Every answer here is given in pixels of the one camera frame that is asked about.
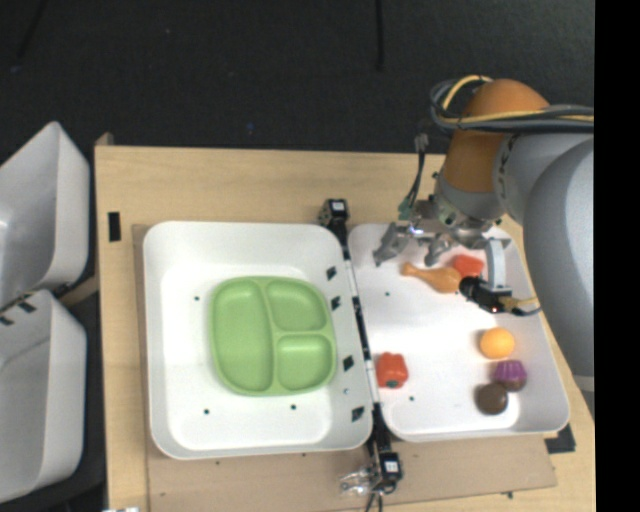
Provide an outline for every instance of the green plate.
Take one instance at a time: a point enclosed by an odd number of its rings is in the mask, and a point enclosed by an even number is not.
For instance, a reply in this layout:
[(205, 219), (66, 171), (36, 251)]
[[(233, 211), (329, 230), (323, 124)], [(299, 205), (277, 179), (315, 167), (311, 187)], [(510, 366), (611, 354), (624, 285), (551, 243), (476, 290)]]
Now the green plate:
[(209, 315), (216, 371), (238, 393), (302, 393), (323, 386), (335, 373), (331, 315), (311, 283), (230, 279), (215, 288)]

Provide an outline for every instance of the wooden table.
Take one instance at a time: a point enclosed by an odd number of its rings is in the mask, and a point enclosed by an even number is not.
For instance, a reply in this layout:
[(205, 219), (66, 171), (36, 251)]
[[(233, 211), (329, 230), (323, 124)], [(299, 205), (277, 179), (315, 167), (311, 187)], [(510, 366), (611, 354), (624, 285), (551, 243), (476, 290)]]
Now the wooden table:
[[(422, 197), (432, 190), (428, 176), (439, 170), (442, 158), (427, 158)], [(388, 223), (397, 218), (416, 170), (413, 154), (96, 146), (109, 507), (362, 509), (362, 498), (344, 499), (331, 487), (336, 474), (355, 469), (341, 464), (358, 460), (359, 452), (175, 466), (155, 450), (145, 424), (133, 228), (164, 220), (315, 223), (327, 198), (348, 201), (350, 225)], [(506, 220), (501, 227), (522, 247), (517, 225)], [(570, 401), (575, 452), (549, 456), (538, 435), (426, 448), (401, 443), (414, 480), (400, 482), (385, 510), (595, 510), (595, 426), (555, 341), (552, 349)], [(501, 460), (508, 465), (501, 466)], [(274, 469), (283, 474), (269, 477)], [(279, 487), (283, 482), (288, 494)], [(416, 502), (416, 496), (426, 498)]]

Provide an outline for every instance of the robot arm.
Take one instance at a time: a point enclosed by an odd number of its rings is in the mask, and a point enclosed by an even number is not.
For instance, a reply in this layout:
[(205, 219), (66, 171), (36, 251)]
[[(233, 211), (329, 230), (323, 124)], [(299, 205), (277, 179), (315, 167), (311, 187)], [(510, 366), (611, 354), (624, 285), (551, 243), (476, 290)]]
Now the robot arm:
[[(453, 114), (465, 86), (479, 87)], [(389, 226), (374, 259), (398, 254), (409, 238), (427, 243), (427, 266), (458, 244), (499, 254), (484, 235), (511, 216), (523, 228), (539, 304), (595, 418), (593, 110), (551, 106), (525, 84), (482, 76), (443, 82), (431, 99), (432, 119), (451, 134), (434, 194), (416, 200), (416, 179), (401, 205), (407, 225)], [(460, 291), (500, 303), (490, 283), (474, 286)]]

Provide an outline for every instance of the brown toy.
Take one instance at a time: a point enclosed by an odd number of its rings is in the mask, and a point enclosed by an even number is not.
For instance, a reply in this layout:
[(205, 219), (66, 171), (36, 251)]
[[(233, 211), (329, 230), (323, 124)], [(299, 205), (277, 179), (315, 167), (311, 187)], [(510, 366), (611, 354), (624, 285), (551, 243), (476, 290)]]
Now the brown toy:
[(409, 262), (402, 265), (400, 273), (403, 276), (417, 277), (440, 293), (457, 292), (462, 280), (460, 272), (453, 267), (420, 269)]

